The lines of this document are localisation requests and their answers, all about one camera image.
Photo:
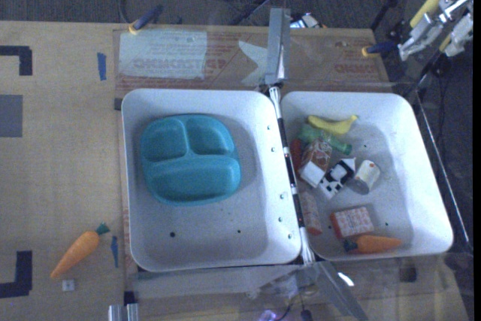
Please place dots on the teal divided plate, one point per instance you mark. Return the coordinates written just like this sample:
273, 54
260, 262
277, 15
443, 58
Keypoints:
188, 165

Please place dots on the thin black and white rod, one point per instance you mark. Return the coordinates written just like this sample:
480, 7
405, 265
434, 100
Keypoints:
288, 158

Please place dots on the red sausage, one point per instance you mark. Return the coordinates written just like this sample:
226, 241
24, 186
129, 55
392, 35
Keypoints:
296, 154

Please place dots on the white plastic tray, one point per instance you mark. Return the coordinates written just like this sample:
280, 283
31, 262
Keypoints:
210, 237
406, 176

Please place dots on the green bottle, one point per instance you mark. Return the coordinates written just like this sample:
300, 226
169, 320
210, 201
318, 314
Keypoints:
340, 146

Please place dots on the black and white milk carton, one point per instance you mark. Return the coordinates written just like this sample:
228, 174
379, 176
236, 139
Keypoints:
336, 176

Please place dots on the orange and white juice carton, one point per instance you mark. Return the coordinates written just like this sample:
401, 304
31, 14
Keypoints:
317, 159

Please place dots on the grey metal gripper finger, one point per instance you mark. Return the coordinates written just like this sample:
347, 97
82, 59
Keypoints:
461, 34
421, 34

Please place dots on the yellow banana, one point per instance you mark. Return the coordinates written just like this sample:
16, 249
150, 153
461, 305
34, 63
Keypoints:
332, 125

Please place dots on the orange carrot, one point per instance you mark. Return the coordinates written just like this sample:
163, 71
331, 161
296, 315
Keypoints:
77, 252
376, 244

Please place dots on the small white cube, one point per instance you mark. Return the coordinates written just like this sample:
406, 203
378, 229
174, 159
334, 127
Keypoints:
68, 285

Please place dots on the brown cardboard board red print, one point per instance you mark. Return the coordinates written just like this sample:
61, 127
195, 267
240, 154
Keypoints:
225, 56

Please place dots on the orange and white box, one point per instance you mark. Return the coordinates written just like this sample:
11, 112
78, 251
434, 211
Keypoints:
352, 221

